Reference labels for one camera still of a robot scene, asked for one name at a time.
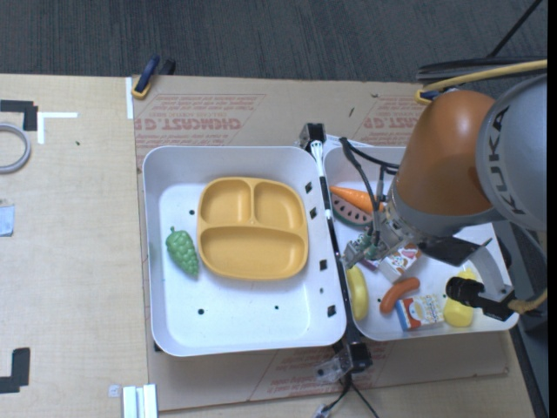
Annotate black block with thin wires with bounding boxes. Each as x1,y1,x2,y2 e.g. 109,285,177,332
299,122,327,150
332,341,374,374

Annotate orange carrot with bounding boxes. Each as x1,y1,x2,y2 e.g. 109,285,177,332
328,185,386,215

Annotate white plastic tray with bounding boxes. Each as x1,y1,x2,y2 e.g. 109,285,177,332
142,145,348,358
323,145,521,343

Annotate black cylinder on white bracket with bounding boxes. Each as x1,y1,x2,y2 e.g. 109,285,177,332
445,238,520,322

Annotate blue red and white carton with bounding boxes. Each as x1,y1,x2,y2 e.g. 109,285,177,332
394,293,446,333

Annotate yellow banana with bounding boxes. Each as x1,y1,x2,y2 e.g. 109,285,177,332
346,264,371,323

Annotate red and green watermelon slice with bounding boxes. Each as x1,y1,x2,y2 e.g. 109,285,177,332
331,192,376,228

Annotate yellow divided plate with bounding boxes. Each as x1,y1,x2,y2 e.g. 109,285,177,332
196,176,311,282

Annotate brown cardboard board red print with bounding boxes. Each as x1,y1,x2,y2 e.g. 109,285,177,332
131,74,511,413

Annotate yellow bottle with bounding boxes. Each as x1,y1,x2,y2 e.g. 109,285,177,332
442,267,479,328

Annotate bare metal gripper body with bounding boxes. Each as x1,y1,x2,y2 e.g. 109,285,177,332
372,212,422,260

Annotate thin black and white rod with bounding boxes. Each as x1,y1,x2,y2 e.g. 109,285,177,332
311,140,360,348

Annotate white carton with colourful print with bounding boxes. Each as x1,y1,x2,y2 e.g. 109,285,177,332
377,243,423,284

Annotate orange sausage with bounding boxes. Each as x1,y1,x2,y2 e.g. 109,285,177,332
379,276,422,315

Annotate green grapes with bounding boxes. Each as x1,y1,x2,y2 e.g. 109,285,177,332
164,226,201,278

